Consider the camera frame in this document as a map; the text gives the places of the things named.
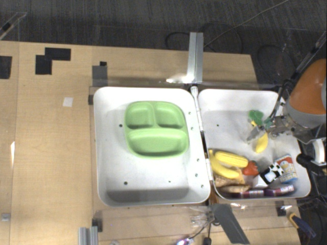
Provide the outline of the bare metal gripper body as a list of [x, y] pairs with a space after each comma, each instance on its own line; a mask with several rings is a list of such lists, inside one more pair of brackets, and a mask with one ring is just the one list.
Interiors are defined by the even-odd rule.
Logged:
[[265, 120], [265, 129], [270, 137], [278, 137], [281, 134], [293, 134], [298, 131], [298, 124], [290, 115], [268, 117]]

